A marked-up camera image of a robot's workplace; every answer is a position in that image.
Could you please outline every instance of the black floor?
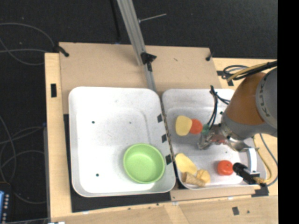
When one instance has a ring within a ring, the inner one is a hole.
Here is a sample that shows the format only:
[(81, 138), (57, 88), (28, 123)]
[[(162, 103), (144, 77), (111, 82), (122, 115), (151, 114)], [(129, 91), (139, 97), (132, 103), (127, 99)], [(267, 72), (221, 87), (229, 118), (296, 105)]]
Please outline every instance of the black floor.
[[(278, 0), (133, 0), (138, 18), (167, 14), (141, 23), (147, 45), (209, 47), (215, 57), (277, 58)], [(121, 43), (128, 36), (116, 5)], [(109, 0), (0, 0), (0, 25), (17, 22), (35, 26), (57, 42), (117, 42)], [(9, 49), (52, 51), (50, 40), (34, 29), (0, 26), (0, 38)], [(42, 63), (43, 53), (14, 52), (28, 63)], [(46, 124), (43, 65), (24, 65), (0, 52), (0, 116), (11, 135)], [(8, 135), (0, 123), (0, 142)], [(43, 151), (42, 130), (16, 140), (17, 154)], [(1, 164), (13, 156), (7, 143)], [(10, 179), (13, 160), (3, 167)], [(45, 165), (41, 153), (17, 156), (11, 180), (14, 191), (30, 202), (44, 201)], [(47, 216), (45, 204), (15, 200), (13, 220)]]

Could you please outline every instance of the cable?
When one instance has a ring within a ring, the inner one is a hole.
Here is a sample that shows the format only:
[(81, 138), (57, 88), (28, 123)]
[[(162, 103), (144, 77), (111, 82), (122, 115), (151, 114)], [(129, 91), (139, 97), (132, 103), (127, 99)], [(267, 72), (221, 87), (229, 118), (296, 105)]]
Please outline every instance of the cable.
[[(12, 173), (12, 175), (11, 175), (10, 180), (9, 180), (9, 181), (6, 180), (6, 178), (5, 178), (4, 174), (3, 174), (2, 168), (0, 168), (0, 174), (1, 174), (1, 176), (2, 176), (3, 181), (8, 182), (8, 183), (11, 183), (12, 179), (14, 178), (15, 171), (16, 171), (16, 167), (17, 167), (17, 160), (16, 160), (16, 157), (15, 157), (15, 156), (16, 156), (16, 153), (15, 153), (15, 148), (14, 148), (14, 142), (13, 142), (11, 136), (10, 136), (10, 133), (9, 133), (9, 131), (8, 131), (8, 128), (7, 128), (7, 126), (6, 126), (6, 124), (5, 124), (4, 120), (3, 120), (3, 118), (1, 117), (1, 115), (0, 115), (0, 121), (1, 121), (1, 123), (3, 124), (4, 129), (5, 129), (5, 131), (6, 131), (7, 135), (8, 135), (9, 143), (11, 144), (11, 147), (12, 147), (12, 150), (13, 150), (13, 157), (14, 157), (14, 169), (13, 169), (13, 173)], [(4, 150), (4, 148), (2, 148), (1, 153), (0, 153), (0, 163), (1, 163), (1, 156), (2, 156), (2, 152), (3, 152), (3, 150)]]
[[(49, 41), (51, 42), (52, 47), (55, 46), (53, 40), (51, 39), (51, 37), (47, 33), (45, 33), (41, 29), (36, 28), (34, 26), (27, 25), (27, 24), (22, 24), (22, 23), (17, 23), (17, 22), (0, 23), (0, 26), (22, 26), (22, 27), (34, 29), (34, 30), (42, 33), (43, 35), (45, 35), (49, 39)], [(10, 50), (10, 49), (7, 48), (7, 46), (5, 45), (5, 43), (3, 42), (3, 40), (1, 39), (1, 37), (0, 37), (0, 43), (1, 43), (1, 45), (5, 49), (5, 51), (1, 51), (1, 53), (2, 52), (7, 52), (13, 59), (15, 59), (16, 61), (18, 61), (18, 62), (20, 62), (20, 63), (22, 63), (24, 65), (39, 66), (39, 65), (43, 65), (44, 64), (44, 63), (29, 63), (29, 62), (26, 62), (26, 61), (23, 61), (23, 60), (17, 58), (14, 54), (12, 54), (12, 51), (15, 52), (15, 51), (25, 51), (26, 50), (26, 51), (40, 51), (41, 52), (42, 50), (39, 50), (39, 49), (20, 49), (20, 50), (14, 49), (14, 50)]]
[[(23, 155), (23, 154), (27, 154), (27, 153), (39, 153), (39, 154), (43, 154), (44, 155), (44, 152), (42, 151), (39, 151), (39, 150), (27, 150), (27, 151), (23, 151), (23, 152), (20, 152), (18, 154), (16, 154), (15, 156), (9, 158), (8, 160), (6, 160), (5, 163), (3, 163), (1, 166), (0, 166), (0, 169), (2, 169), (3, 167), (5, 167), (12, 159), (15, 159), (16, 157), (20, 156), (20, 155)], [(16, 192), (14, 192), (14, 195), (20, 199), (21, 201), (25, 202), (25, 203), (28, 203), (28, 204), (33, 204), (33, 205), (40, 205), (40, 204), (44, 204), (46, 203), (46, 201), (41, 201), (41, 202), (33, 202), (33, 201), (28, 201), (24, 198), (22, 198), (20, 195), (18, 195)]]
[(270, 69), (277, 65), (278, 65), (278, 62), (274, 61), (274, 62), (267, 62), (267, 63), (258, 64), (258, 65), (252, 66), (252, 67), (245, 68), (245, 69), (233, 74), (232, 76), (230, 76), (227, 79), (227, 82), (229, 82), (231, 80), (239, 80), (239, 79), (245, 78), (247, 76), (251, 76), (253, 74), (256, 74), (256, 73), (261, 72), (266, 69)]
[(213, 95), (213, 98), (214, 98), (214, 110), (213, 110), (210, 120), (207, 123), (209, 125), (209, 130), (212, 129), (212, 127), (215, 123), (215, 119), (216, 119), (216, 115), (217, 115), (217, 106), (218, 106), (218, 97), (217, 97), (214, 87), (212, 85), (211, 85), (210, 93)]
[[(11, 49), (11, 50), (9, 50), (10, 52), (16, 52), (16, 51), (37, 51), (37, 52), (43, 52), (43, 53), (45, 53), (45, 52), (49, 52), (49, 51), (47, 51), (47, 50), (41, 50), (41, 49), (34, 49), (34, 48), (29, 48), (29, 49), (27, 49), (27, 48), (24, 48), (24, 49)], [(8, 52), (7, 50), (0, 50), (0, 53), (6, 53), (6, 52)]]
[[(28, 135), (30, 135), (30, 134), (32, 134), (32, 133), (38, 131), (38, 130), (41, 130), (42, 127), (38, 127), (38, 126), (37, 126), (37, 127), (29, 127), (29, 128), (25, 128), (25, 129), (22, 129), (22, 130), (18, 131), (17, 133), (15, 133), (13, 136), (11, 136), (10, 133), (9, 133), (9, 131), (8, 131), (8, 128), (7, 128), (6, 124), (5, 124), (5, 122), (4, 122), (4, 120), (3, 120), (3, 118), (2, 118), (1, 116), (0, 116), (0, 121), (2, 122), (2, 124), (3, 124), (3, 126), (4, 126), (4, 128), (5, 128), (5, 130), (6, 130), (6, 133), (7, 133), (7, 135), (8, 135), (8, 138), (9, 138), (9, 140), (2, 141), (2, 142), (0, 143), (0, 144), (4, 144), (3, 147), (2, 147), (2, 149), (1, 149), (1, 151), (0, 151), (0, 175), (1, 175), (1, 178), (3, 179), (3, 181), (4, 181), (5, 183), (8, 183), (8, 184), (9, 184), (9, 183), (11, 183), (11, 181), (12, 181), (12, 179), (14, 178), (14, 175), (15, 175), (15, 171), (16, 171), (16, 158), (17, 158), (17, 156), (20, 156), (20, 155), (22, 155), (22, 154), (26, 154), (26, 153), (33, 153), (33, 152), (34, 152), (34, 153), (41, 153), (41, 154), (44, 155), (44, 152), (42, 152), (42, 151), (38, 151), (38, 150), (28, 150), (28, 151), (23, 151), (23, 152), (20, 152), (20, 153), (16, 154), (16, 152), (15, 152), (15, 147), (14, 147), (14, 143), (13, 143), (13, 138), (12, 138), (12, 137), (17, 136), (18, 134), (20, 134), (20, 133), (22, 133), (22, 132), (24, 132), (24, 131), (31, 130), (31, 129), (35, 129), (35, 130), (32, 131), (32, 132), (29, 132), (29, 133), (27, 133), (27, 134), (24, 134), (24, 135), (21, 135), (21, 136), (18, 136), (18, 137), (15, 138), (15, 139), (20, 139), (20, 138), (22, 138), (22, 137), (26, 137), (26, 136), (28, 136)], [(3, 151), (4, 151), (5, 147), (6, 147), (6, 144), (7, 144), (8, 142), (9, 142), (9, 143), (11, 144), (11, 146), (12, 146), (12, 149), (13, 149), (13, 156), (12, 156), (11, 158), (9, 158), (8, 160), (6, 160), (4, 164), (1, 164), (1, 163), (2, 163), (2, 162), (1, 162), (2, 154), (3, 154)], [(4, 176), (4, 173), (3, 173), (2, 168), (5, 167), (11, 160), (14, 160), (14, 170), (13, 170), (13, 173), (12, 173), (12, 175), (11, 175), (10, 181), (8, 182), (8, 181), (6, 180), (6, 177)], [(20, 199), (21, 201), (23, 201), (23, 202), (25, 202), (25, 203), (28, 203), (28, 204), (36, 204), (36, 205), (40, 205), (40, 204), (44, 204), (44, 203), (46, 203), (46, 201), (41, 201), (41, 202), (28, 201), (28, 200), (22, 198), (21, 196), (19, 196), (16, 192), (14, 192), (14, 195), (15, 195), (18, 199)]]
[(31, 25), (28, 25), (28, 24), (23, 24), (23, 23), (18, 23), (18, 22), (5, 22), (5, 23), (0, 23), (0, 26), (22, 26), (22, 27), (27, 27), (27, 28), (31, 28), (31, 29), (34, 29), (36, 31), (39, 31), (40, 33), (44, 34), (48, 39), (49, 41), (51, 42), (52, 46), (54, 47), (55, 44), (52, 40), (52, 38), (47, 34), (45, 33), (43, 30), (39, 29), (39, 28), (36, 28), (34, 26), (31, 26)]
[(235, 70), (243, 70), (245, 68), (248, 68), (246, 65), (230, 65), (226, 68), (223, 69), (224, 75), (222, 75), (223, 79), (227, 79), (228, 77), (232, 76), (233, 74), (231, 73), (232, 71)]
[[(254, 146), (257, 147), (257, 145), (256, 145), (256, 141), (255, 141), (255, 137), (253, 137), (253, 143), (254, 143)], [(261, 155), (259, 149), (257, 150), (257, 153), (260, 155), (261, 160), (263, 161), (264, 165), (266, 166), (266, 168), (268, 169), (269, 174), (270, 174), (270, 176), (269, 176), (267, 179), (263, 179), (263, 183), (266, 183), (266, 182), (270, 181), (271, 178), (272, 178), (272, 170), (270, 169), (269, 165), (268, 165), (267, 162), (265, 161), (264, 157)]]
[(238, 75), (244, 74), (245, 72), (250, 71), (250, 70), (252, 70), (252, 69), (255, 69), (255, 68), (258, 68), (258, 67), (262, 67), (262, 66), (264, 66), (264, 65), (266, 65), (266, 64), (267, 64), (267, 63), (262, 63), (262, 64), (258, 64), (258, 65), (254, 65), (254, 66), (245, 68), (245, 69), (243, 69), (243, 70), (241, 70), (241, 71), (239, 71), (239, 72), (233, 74), (232, 76), (230, 76), (230, 77), (228, 78), (228, 82), (231, 81), (232, 79), (234, 79), (235, 77), (237, 77)]
[[(20, 134), (20, 133), (22, 133), (22, 132), (24, 132), (24, 131), (26, 131), (26, 130), (31, 130), (31, 129), (34, 129), (34, 131), (31, 131), (31, 132), (29, 132), (29, 133), (27, 133), (27, 134), (20, 135), (20, 136), (16, 137), (18, 134)], [(22, 130), (16, 132), (16, 133), (15, 133), (14, 135), (12, 135), (11, 137), (12, 137), (12, 140), (15, 141), (15, 140), (24, 138), (24, 137), (26, 137), (26, 136), (28, 136), (28, 135), (31, 135), (31, 134), (33, 134), (33, 133), (35, 133), (35, 132), (37, 132), (37, 131), (39, 131), (39, 130), (41, 130), (41, 129), (43, 129), (43, 127), (39, 127), (39, 126), (36, 126), (36, 127), (34, 126), (34, 127), (25, 128), (25, 129), (22, 129)], [(6, 143), (8, 143), (8, 142), (9, 142), (9, 140), (1, 141), (1, 142), (0, 142), (0, 145), (1, 145), (1, 144), (6, 144)]]
[[(278, 168), (278, 162), (277, 162), (276, 158), (274, 157), (273, 153), (271, 152), (271, 150), (269, 149), (268, 145), (266, 144), (265, 140), (263, 139), (263, 136), (261, 133), (260, 133), (260, 137), (262, 139), (263, 144), (265, 145), (266, 149), (268, 150), (269, 154), (271, 155), (272, 159), (274, 160), (274, 162)], [(278, 174), (276, 175), (275, 179), (271, 183), (269, 183), (267, 186), (273, 185), (277, 180), (278, 180)]]
[(230, 102), (230, 100), (229, 99), (224, 99), (224, 98), (221, 98), (219, 95), (218, 95), (218, 93), (216, 92), (216, 96), (217, 96), (217, 98), (221, 101), (221, 102), (223, 102), (223, 103), (225, 103), (226, 105), (228, 105), (229, 104), (229, 102)]

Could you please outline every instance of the wooden board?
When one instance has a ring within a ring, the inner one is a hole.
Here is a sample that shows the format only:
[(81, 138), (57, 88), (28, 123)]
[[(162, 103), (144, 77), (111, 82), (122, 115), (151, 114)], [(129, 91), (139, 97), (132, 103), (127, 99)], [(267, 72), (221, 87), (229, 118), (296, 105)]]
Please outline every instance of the wooden board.
[[(68, 95), (78, 86), (146, 88), (143, 66), (137, 65), (131, 45), (59, 44), (69, 54), (60, 55), (63, 111), (68, 113)], [(157, 56), (152, 63), (157, 92), (171, 88), (220, 88), (209, 48), (146, 46)]]

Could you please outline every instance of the black clip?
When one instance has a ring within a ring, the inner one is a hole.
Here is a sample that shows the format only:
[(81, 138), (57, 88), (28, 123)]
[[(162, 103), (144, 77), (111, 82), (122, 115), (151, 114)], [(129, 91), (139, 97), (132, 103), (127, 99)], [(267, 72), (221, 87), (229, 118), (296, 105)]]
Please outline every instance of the black clip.
[(58, 53), (61, 52), (62, 54), (64, 54), (65, 57), (70, 56), (70, 54), (67, 53), (65, 49), (63, 49), (61, 46), (58, 45), (53, 47), (53, 52), (58, 52)]
[(206, 61), (209, 62), (211, 58), (213, 57), (214, 53), (210, 53), (208, 57), (206, 57)]
[(148, 71), (153, 71), (152, 67), (151, 67), (151, 63), (156, 59), (157, 57), (154, 55), (151, 55), (149, 53), (143, 52), (141, 53), (141, 59), (142, 59), (142, 63), (145, 65), (147, 64), (148, 66)]

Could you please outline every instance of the black cable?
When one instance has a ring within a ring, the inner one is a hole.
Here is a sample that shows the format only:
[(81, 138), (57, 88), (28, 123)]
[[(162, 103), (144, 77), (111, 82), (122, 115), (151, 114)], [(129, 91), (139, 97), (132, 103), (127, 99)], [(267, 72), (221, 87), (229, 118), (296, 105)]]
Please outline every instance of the black cable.
[[(10, 180), (9, 181), (6, 180), (1, 167), (0, 167), (0, 174), (2, 176), (3, 181), (11, 183), (12, 179), (14, 178), (14, 175), (15, 175), (15, 172), (16, 172), (16, 167), (17, 167), (17, 160), (16, 160), (16, 157), (15, 157), (16, 156), (15, 147), (14, 147), (14, 142), (13, 142), (13, 140), (12, 140), (12, 138), (10, 136), (10, 133), (8, 131), (8, 128), (7, 128), (7, 126), (6, 126), (3, 118), (1, 117), (1, 115), (0, 115), (0, 121), (3, 124), (4, 129), (5, 129), (5, 131), (6, 131), (7, 135), (8, 135), (9, 143), (11, 144), (11, 147), (12, 147), (12, 150), (13, 150), (13, 157), (14, 157), (14, 169), (13, 169), (13, 173), (11, 175)], [(2, 156), (3, 150), (4, 150), (4, 148), (2, 148), (1, 153), (0, 153), (0, 164), (1, 164), (1, 156)]]
[[(28, 136), (28, 135), (30, 135), (30, 134), (32, 134), (32, 133), (35, 133), (35, 132), (37, 132), (37, 131), (43, 129), (43, 127), (34, 126), (34, 127), (25, 128), (25, 129), (22, 129), (22, 130), (16, 132), (14, 135), (11, 136), (11, 135), (9, 134), (9, 131), (8, 131), (8, 129), (7, 129), (7, 126), (6, 126), (4, 120), (2, 119), (1, 116), (0, 116), (0, 120), (1, 120), (1, 122), (2, 122), (2, 124), (3, 124), (3, 126), (4, 126), (4, 128), (5, 128), (5, 130), (6, 130), (7, 134), (8, 134), (8, 136), (9, 136), (9, 140), (0, 142), (0, 144), (4, 144), (4, 146), (2, 147), (2, 149), (1, 149), (1, 151), (0, 151), (0, 175), (1, 175), (1, 178), (3, 179), (3, 181), (4, 181), (4, 182), (7, 182), (7, 181), (6, 181), (6, 177), (4, 176), (4, 173), (3, 173), (2, 168), (4, 168), (4, 167), (5, 167), (11, 160), (14, 160), (14, 172), (13, 172), (13, 174), (12, 174), (10, 180), (12, 180), (12, 179), (14, 178), (14, 175), (15, 175), (15, 170), (16, 170), (16, 158), (17, 158), (17, 156), (20, 156), (20, 155), (22, 155), (22, 154), (26, 154), (26, 153), (33, 153), (33, 152), (34, 152), (34, 153), (41, 153), (41, 154), (44, 155), (44, 152), (42, 152), (42, 151), (38, 151), (38, 150), (28, 150), (28, 151), (23, 151), (23, 152), (20, 152), (20, 153), (16, 154), (16, 152), (15, 152), (15, 148), (14, 148), (14, 144), (13, 144), (13, 140), (17, 140), (17, 139), (26, 137), (26, 136)], [(24, 131), (27, 131), (27, 130), (33, 130), (33, 131), (31, 131), (31, 132), (29, 132), (29, 133), (27, 133), (27, 134), (23, 134), (23, 135), (18, 136), (18, 134), (23, 133)], [(9, 158), (8, 160), (6, 160), (4, 164), (1, 164), (1, 163), (2, 163), (2, 161), (1, 161), (2, 154), (3, 154), (3, 151), (4, 151), (5, 147), (6, 147), (6, 144), (7, 144), (8, 142), (10, 142), (10, 143), (12, 144), (14, 154), (13, 154), (13, 156), (12, 156), (11, 158)], [(28, 203), (28, 204), (36, 204), (36, 205), (40, 205), (40, 204), (44, 204), (44, 203), (46, 203), (46, 201), (41, 201), (41, 202), (28, 201), (28, 200), (22, 198), (21, 196), (19, 196), (16, 192), (13, 192), (13, 193), (14, 193), (14, 195), (15, 195), (18, 199), (20, 199), (21, 201), (23, 201), (23, 202), (25, 202), (25, 203)]]
[[(16, 157), (20, 156), (20, 155), (23, 155), (23, 154), (27, 154), (27, 153), (39, 153), (39, 154), (43, 154), (44, 155), (44, 152), (42, 151), (39, 151), (39, 150), (27, 150), (27, 151), (23, 151), (23, 152), (20, 152), (18, 154), (16, 154), (15, 156), (9, 158), (8, 160), (5, 161), (5, 163), (3, 163), (1, 166), (0, 166), (0, 169), (2, 169), (3, 167), (5, 167), (12, 159), (16, 159)], [(36, 201), (28, 201), (24, 198), (22, 198), (20, 195), (18, 195), (16, 192), (13, 192), (14, 195), (20, 199), (21, 201), (25, 202), (25, 203), (28, 203), (28, 204), (34, 204), (34, 205), (40, 205), (40, 204), (44, 204), (46, 203), (46, 201), (41, 201), (41, 202), (36, 202)]]
[(120, 43), (121, 42), (121, 32), (120, 32), (120, 28), (119, 28), (117, 17), (116, 17), (114, 3), (113, 3), (113, 0), (109, 0), (109, 2), (110, 2), (112, 15), (113, 15), (113, 20), (114, 20), (114, 25), (115, 25), (115, 29), (116, 29), (117, 42)]
[(210, 90), (210, 93), (213, 95), (213, 98), (214, 98), (214, 110), (213, 110), (213, 113), (211, 115), (211, 118), (210, 120), (208, 121), (208, 125), (209, 125), (209, 129), (212, 129), (214, 123), (215, 123), (215, 120), (216, 120), (216, 116), (217, 116), (217, 106), (218, 106), (218, 97), (216, 95), (216, 92), (214, 90), (214, 87), (211, 85), (211, 90)]
[[(22, 27), (34, 29), (34, 30), (42, 33), (43, 35), (45, 35), (49, 39), (49, 41), (51, 42), (52, 48), (55, 47), (55, 44), (54, 44), (53, 40), (51, 39), (51, 37), (47, 33), (45, 33), (44, 31), (42, 31), (41, 29), (36, 28), (34, 26), (27, 25), (27, 24), (22, 24), (22, 23), (17, 23), (17, 22), (0, 23), (0, 26), (22, 26)], [(16, 61), (18, 61), (18, 62), (20, 62), (24, 65), (39, 66), (39, 65), (44, 64), (44, 63), (29, 63), (29, 62), (23, 61), (23, 60), (19, 59), (18, 57), (16, 57), (14, 54), (12, 54), (12, 51), (16, 51), (16, 50), (15, 49), (14, 50), (8, 49), (7, 46), (5, 45), (5, 43), (3, 42), (3, 40), (1, 39), (1, 37), (0, 37), (0, 43), (5, 49), (5, 51), (1, 51), (1, 52), (7, 52), (13, 59), (15, 59)], [(25, 50), (27, 50), (27, 51), (42, 51), (42, 50), (39, 50), (39, 49), (25, 49)]]
[[(22, 133), (22, 132), (24, 132), (24, 131), (26, 131), (26, 130), (31, 130), (31, 129), (34, 129), (34, 130), (31, 131), (31, 132), (29, 132), (29, 133), (27, 133), (27, 134), (17, 136), (18, 134), (20, 134), (20, 133)], [(26, 136), (28, 136), (28, 135), (31, 135), (31, 134), (33, 134), (33, 133), (35, 133), (35, 132), (37, 132), (37, 131), (39, 131), (39, 130), (41, 130), (41, 129), (43, 129), (43, 127), (39, 127), (39, 126), (25, 128), (25, 129), (22, 129), (22, 130), (16, 132), (16, 133), (15, 133), (14, 135), (12, 135), (11, 137), (12, 137), (12, 140), (15, 141), (15, 140), (24, 138), (24, 137), (26, 137)], [(0, 145), (1, 145), (1, 144), (6, 144), (6, 143), (8, 143), (8, 142), (9, 142), (9, 140), (0, 141)]]
[(223, 103), (225, 103), (226, 105), (228, 105), (229, 104), (229, 102), (230, 102), (230, 100), (229, 99), (224, 99), (224, 98), (221, 98), (219, 95), (218, 95), (218, 93), (216, 92), (216, 96), (217, 96), (217, 98), (221, 101), (221, 102), (223, 102)]
[[(36, 51), (36, 52), (49, 52), (47, 50), (41, 50), (41, 49), (34, 49), (34, 48), (23, 48), (23, 49), (10, 49), (10, 52), (16, 52), (16, 51)], [(0, 50), (0, 53), (6, 53), (8, 50)]]

